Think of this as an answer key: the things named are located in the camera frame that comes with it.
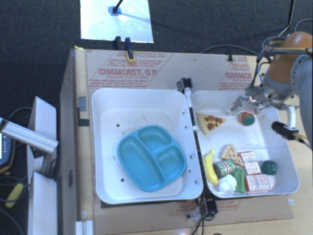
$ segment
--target black cable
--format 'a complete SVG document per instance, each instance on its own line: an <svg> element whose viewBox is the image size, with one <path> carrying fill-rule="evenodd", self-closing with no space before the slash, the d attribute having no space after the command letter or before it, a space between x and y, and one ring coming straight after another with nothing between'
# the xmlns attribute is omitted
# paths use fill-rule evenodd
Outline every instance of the black cable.
<svg viewBox="0 0 313 235"><path fill-rule="evenodd" d="M275 54L299 54L299 55L310 55L312 56L311 49L305 48L282 48L281 43L286 39L286 37L274 36L265 39L262 42L262 49L268 55Z"/></svg>
<svg viewBox="0 0 313 235"><path fill-rule="evenodd" d="M21 108L18 108L17 110L15 110L9 117L8 117L8 120L10 121L11 118L18 112L20 111L23 111L23 110L32 110L32 108L30 107L21 107Z"/></svg>
<svg viewBox="0 0 313 235"><path fill-rule="evenodd" d="M57 160L58 160L58 157L56 157L54 160L51 161L50 167L49 167L49 171L48 171L48 175L50 175L53 163L57 162Z"/></svg>
<svg viewBox="0 0 313 235"><path fill-rule="evenodd" d="M203 51L199 52L199 54L202 54L202 53L205 53L205 52L208 52L209 50L212 50L212 49L216 49L216 48L222 48L222 47L232 47L232 48L237 48L237 49L242 49L242 50L245 50L253 55L258 55L258 53L250 50L250 49L247 49L247 48L244 48L244 47L241 47L241 46L238 46L238 45L215 45L215 46L212 46L212 47L209 47L209 48L205 48Z"/></svg>
<svg viewBox="0 0 313 235"><path fill-rule="evenodd" d="M20 147L22 147L24 144L26 144L26 143L19 143L17 146L15 146L15 149L18 149L18 148L20 148Z"/></svg>
<svg viewBox="0 0 313 235"><path fill-rule="evenodd" d="M18 224L18 222L14 219L14 217L12 217L9 213L7 213L4 209L0 208L0 212L3 212L8 218L10 218L13 223L16 225L16 227L19 229L20 233L22 235L25 235L25 233L23 232L21 226Z"/></svg>
<svg viewBox="0 0 313 235"><path fill-rule="evenodd" d="M259 71L260 71L260 69L261 69L261 66L264 65L264 64L270 64L270 62L262 62L262 63L260 63L260 64L259 64Z"/></svg>
<svg viewBox="0 0 313 235"><path fill-rule="evenodd" d="M252 91L252 89L254 87L255 79L256 79L256 76L258 75L259 62L260 61L257 60L256 67L255 67L255 70L254 70L253 79L252 79L251 83L248 85L248 87L246 88L246 92L247 92L246 95L250 95L250 93L251 93L251 91Z"/></svg>
<svg viewBox="0 0 313 235"><path fill-rule="evenodd" d="M23 177L21 180L24 181L26 178L28 178L28 175L26 175L25 177Z"/></svg>
<svg viewBox="0 0 313 235"><path fill-rule="evenodd" d="M196 234L196 232L197 232L197 230L198 230L198 228L199 228L201 222L203 223L203 219L200 219L199 223L197 224L195 230L191 233L191 235L195 235L195 234Z"/></svg>
<svg viewBox="0 0 313 235"><path fill-rule="evenodd" d="M206 216L206 217L204 217L203 219L204 219L205 221L211 221L214 217L215 217L215 214L213 214L213 215L212 215L212 217L211 217L210 219L208 219L208 217L207 217L207 216Z"/></svg>
<svg viewBox="0 0 313 235"><path fill-rule="evenodd" d="M18 198L12 199L12 200L6 200L6 199L3 199L3 198L0 198L0 201L5 202L5 203L12 203L12 202L16 202L16 201L22 199L24 197L24 195L26 194L26 188L29 187L29 185L25 185L24 182L21 179L17 178L17 177L2 176L0 179L4 179L6 181L6 184L0 183L0 186L3 186L3 187L7 187L7 186L15 187L18 184L18 183L14 184L14 183L8 181L8 179L14 179L14 180L18 181L19 183L21 183L23 185L23 191L22 191L21 195Z"/></svg>
<svg viewBox="0 0 313 235"><path fill-rule="evenodd" d="M204 234L204 220L202 219L202 232L201 232L201 235Z"/></svg>
<svg viewBox="0 0 313 235"><path fill-rule="evenodd" d="M313 21L313 19L312 19L312 18L307 18L307 19L303 19L303 20L299 21L299 22L295 25L295 27L294 27L294 32L296 32L298 26L299 26L301 23L305 22L305 21Z"/></svg>
<svg viewBox="0 0 313 235"><path fill-rule="evenodd" d="M308 148L311 149L310 145L307 142L305 142L303 139L298 139L298 142L305 144Z"/></svg>

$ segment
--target white cardboard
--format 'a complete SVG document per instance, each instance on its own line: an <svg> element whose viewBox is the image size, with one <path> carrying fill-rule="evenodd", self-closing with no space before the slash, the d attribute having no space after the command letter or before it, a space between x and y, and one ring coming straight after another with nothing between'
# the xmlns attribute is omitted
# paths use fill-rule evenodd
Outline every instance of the white cardboard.
<svg viewBox="0 0 313 235"><path fill-rule="evenodd" d="M287 142L283 138L277 138L271 129L271 123L280 121L277 110L273 107L263 109L260 114L254 115L255 122L251 126L243 126L240 121L241 112L253 113L251 105L236 115L230 114L234 101L242 94L241 91L197 91L193 94L195 115L200 112L226 119L226 122L208 135L204 135L198 128L202 157L215 150L213 163L217 164L222 161L220 157L226 146L232 143L237 152L254 151L260 166L266 160L273 160L279 169L275 175L268 176L269 191L223 193L218 185L208 181L211 192L219 198L295 193L300 183Z"/></svg>
<svg viewBox="0 0 313 235"><path fill-rule="evenodd" d="M79 96L86 95L86 73L89 100L94 90L103 87L174 89L182 77L191 77L193 91L197 90L244 90L252 76L247 58L235 56L233 62L226 55L200 55L185 53L136 52L136 62L128 63L123 51L76 50ZM80 142L90 142L85 133ZM186 222L186 214L196 208L195 201L178 201L164 204L130 205L103 208L95 190L95 160L88 145L81 145L82 164L91 163L85 170L93 178L93 190L84 181L80 191L84 194L81 204L88 215L94 218L95 234L126 234L131 232L157 231L182 227L195 227L194 222ZM272 195L244 199L217 201L219 212L205 225L256 222L292 218L286 195Z"/></svg>
<svg viewBox="0 0 313 235"><path fill-rule="evenodd" d="M52 105L35 97L33 109L30 115L28 128L52 139L57 139L56 109ZM50 155L49 160L56 158L56 152ZM43 171L44 157L35 159L34 170L38 173Z"/></svg>
<svg viewBox="0 0 313 235"><path fill-rule="evenodd" d="M202 193L203 182L189 106L182 93L175 90L100 89L92 97L92 112L90 129L95 144L96 188L104 202L186 200L195 199ZM117 157L120 140L147 125L165 128L182 148L187 161L186 170L177 180L153 192L139 189Z"/></svg>
<svg viewBox="0 0 313 235"><path fill-rule="evenodd" d="M28 234L57 233L57 184L54 180L34 172L29 197Z"/></svg>

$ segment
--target blue divided plate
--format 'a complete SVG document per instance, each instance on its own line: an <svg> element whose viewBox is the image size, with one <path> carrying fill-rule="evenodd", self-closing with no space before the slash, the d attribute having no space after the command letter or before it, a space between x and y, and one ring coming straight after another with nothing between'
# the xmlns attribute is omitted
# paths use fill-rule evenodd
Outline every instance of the blue divided plate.
<svg viewBox="0 0 313 235"><path fill-rule="evenodd" d="M186 158L162 127L149 125L124 137L118 158L131 180L144 191L159 190L175 181L186 169Z"/></svg>

